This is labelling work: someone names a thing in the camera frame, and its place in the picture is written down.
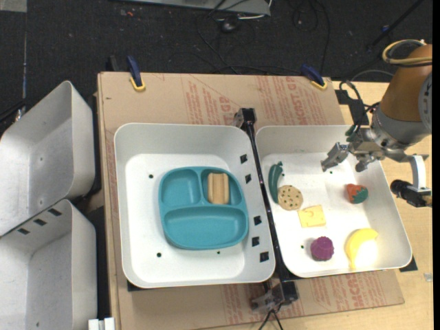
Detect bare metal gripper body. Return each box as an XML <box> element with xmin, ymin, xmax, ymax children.
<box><xmin>346</xmin><ymin>127</ymin><xmax>414</xmax><ymax>162</ymax></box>

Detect red toy strawberry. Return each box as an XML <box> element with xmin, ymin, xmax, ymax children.
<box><xmin>345</xmin><ymin>183</ymin><xmax>369</xmax><ymax>205</ymax></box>

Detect white plastic tray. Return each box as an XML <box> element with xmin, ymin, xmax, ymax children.
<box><xmin>113</xmin><ymin>122</ymin><xmax>276</xmax><ymax>289</ymax></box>
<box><xmin>0</xmin><ymin>199</ymin><xmax>98</xmax><ymax>330</ymax></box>
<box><xmin>0</xmin><ymin>80</ymin><xmax>96</xmax><ymax>237</ymax></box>
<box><xmin>254</xmin><ymin>124</ymin><xmax>413</xmax><ymax>278</ymax></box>

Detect brown toy biscuit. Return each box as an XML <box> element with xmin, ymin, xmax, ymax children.
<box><xmin>276</xmin><ymin>184</ymin><xmax>304</xmax><ymax>212</ymax></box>

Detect yellow toy cheese slice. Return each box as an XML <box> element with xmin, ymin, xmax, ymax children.
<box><xmin>297</xmin><ymin>204</ymin><xmax>327</xmax><ymax>229</ymax></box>

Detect green toy pea pod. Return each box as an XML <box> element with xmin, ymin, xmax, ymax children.
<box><xmin>267</xmin><ymin>161</ymin><xmax>284</xmax><ymax>205</ymax></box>

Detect thin black rod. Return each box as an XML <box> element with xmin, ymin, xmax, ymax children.
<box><xmin>244</xmin><ymin>121</ymin><xmax>288</xmax><ymax>285</ymax></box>

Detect yellow banana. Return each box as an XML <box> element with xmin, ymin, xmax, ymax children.
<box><xmin>344</xmin><ymin>228</ymin><xmax>379</xmax><ymax>270</ymax></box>

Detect purple toy grapes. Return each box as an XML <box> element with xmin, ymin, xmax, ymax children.
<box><xmin>310</xmin><ymin>236</ymin><xmax>335</xmax><ymax>262</ymax></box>

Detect tan toy bread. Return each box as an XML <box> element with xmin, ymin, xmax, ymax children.
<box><xmin>207</xmin><ymin>172</ymin><xmax>230</xmax><ymax>205</ymax></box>

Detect blue divided plate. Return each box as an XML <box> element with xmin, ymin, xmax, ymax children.
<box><xmin>158</xmin><ymin>166</ymin><xmax>250</xmax><ymax>251</ymax></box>

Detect brown cardboard board red print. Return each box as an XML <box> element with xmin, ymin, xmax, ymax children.
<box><xmin>97</xmin><ymin>71</ymin><xmax>406</xmax><ymax>330</ymax></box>

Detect black computer mouse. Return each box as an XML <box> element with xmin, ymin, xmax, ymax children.
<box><xmin>219</xmin><ymin>14</ymin><xmax>241</xmax><ymax>34</ymax></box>

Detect black cylinder on white bracket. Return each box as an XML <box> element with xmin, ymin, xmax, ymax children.
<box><xmin>389</xmin><ymin>154</ymin><xmax>432</xmax><ymax>208</ymax></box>

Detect black block with thin wires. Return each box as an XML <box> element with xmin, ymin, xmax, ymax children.
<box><xmin>233</xmin><ymin>107</ymin><xmax>258</xmax><ymax>129</ymax></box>
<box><xmin>250</xmin><ymin>280</ymin><xmax>299</xmax><ymax>311</ymax></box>

